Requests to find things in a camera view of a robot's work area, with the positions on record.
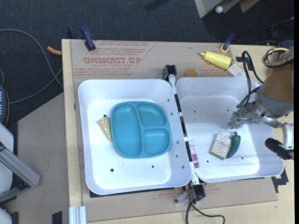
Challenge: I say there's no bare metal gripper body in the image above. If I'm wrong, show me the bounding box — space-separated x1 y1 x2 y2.
237 102 286 128

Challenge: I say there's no green pepper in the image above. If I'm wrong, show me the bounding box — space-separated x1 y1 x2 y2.
226 131 242 159

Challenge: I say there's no white patterned carton green edge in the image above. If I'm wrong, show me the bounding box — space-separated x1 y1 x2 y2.
208 133 232 161

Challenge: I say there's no white plastic tray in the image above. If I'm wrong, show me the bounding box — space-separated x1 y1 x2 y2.
78 78 193 195
175 76 285 183

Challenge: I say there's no small white patterned carton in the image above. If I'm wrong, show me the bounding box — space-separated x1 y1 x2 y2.
226 63 246 78

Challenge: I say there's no thin black and white rod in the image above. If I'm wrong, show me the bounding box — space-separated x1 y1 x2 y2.
168 74 199 184

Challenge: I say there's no yellow squeeze bottle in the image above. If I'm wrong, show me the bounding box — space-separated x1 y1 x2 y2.
199 51 233 70

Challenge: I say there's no orange bread slice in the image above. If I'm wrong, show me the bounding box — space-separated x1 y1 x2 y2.
183 68 198 78

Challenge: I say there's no blue divided plate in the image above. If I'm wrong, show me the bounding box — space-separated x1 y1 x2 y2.
110 101 172 159

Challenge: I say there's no brown cardboard board red print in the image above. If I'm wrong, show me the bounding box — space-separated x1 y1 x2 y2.
70 40 279 222

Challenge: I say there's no orange sausage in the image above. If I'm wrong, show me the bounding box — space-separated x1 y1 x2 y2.
46 46 63 56

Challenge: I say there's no black cylinder on white bracket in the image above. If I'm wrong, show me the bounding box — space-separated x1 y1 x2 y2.
264 122 294 160

